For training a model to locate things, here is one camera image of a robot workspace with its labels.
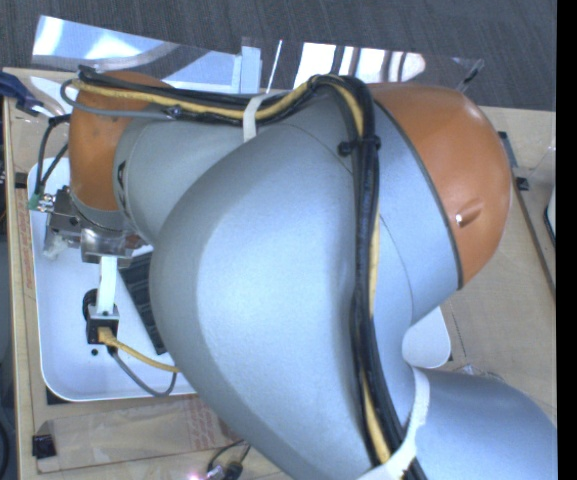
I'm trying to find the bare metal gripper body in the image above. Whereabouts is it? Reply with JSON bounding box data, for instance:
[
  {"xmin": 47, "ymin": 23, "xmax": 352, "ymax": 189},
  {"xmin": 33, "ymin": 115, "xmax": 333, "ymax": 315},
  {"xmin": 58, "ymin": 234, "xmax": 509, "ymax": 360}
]
[{"xmin": 44, "ymin": 186, "xmax": 145, "ymax": 265}]

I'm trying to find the black ribbed flat object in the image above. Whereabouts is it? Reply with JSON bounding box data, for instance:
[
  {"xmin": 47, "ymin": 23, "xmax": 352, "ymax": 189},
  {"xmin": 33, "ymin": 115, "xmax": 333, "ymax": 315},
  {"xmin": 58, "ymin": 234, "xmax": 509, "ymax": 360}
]
[{"xmin": 117, "ymin": 251, "xmax": 170, "ymax": 357}]

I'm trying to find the white plastic tray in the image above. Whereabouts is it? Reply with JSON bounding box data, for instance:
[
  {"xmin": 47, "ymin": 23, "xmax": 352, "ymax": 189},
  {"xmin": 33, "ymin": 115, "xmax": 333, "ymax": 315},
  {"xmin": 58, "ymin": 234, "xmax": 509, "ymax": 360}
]
[
  {"xmin": 401, "ymin": 306, "xmax": 453, "ymax": 370},
  {"xmin": 26, "ymin": 155, "xmax": 200, "ymax": 403}
]

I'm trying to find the small black block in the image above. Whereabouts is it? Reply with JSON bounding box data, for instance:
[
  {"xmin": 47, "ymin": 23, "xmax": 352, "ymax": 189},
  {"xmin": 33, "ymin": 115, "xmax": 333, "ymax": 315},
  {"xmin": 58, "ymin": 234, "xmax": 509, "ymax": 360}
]
[{"xmin": 31, "ymin": 433, "xmax": 58, "ymax": 460}]

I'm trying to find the black cylinder on white bracket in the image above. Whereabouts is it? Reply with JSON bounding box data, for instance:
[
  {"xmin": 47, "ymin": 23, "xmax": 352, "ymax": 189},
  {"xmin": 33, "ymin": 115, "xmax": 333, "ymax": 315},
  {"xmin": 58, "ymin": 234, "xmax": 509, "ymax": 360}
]
[{"xmin": 82, "ymin": 254, "xmax": 121, "ymax": 346}]

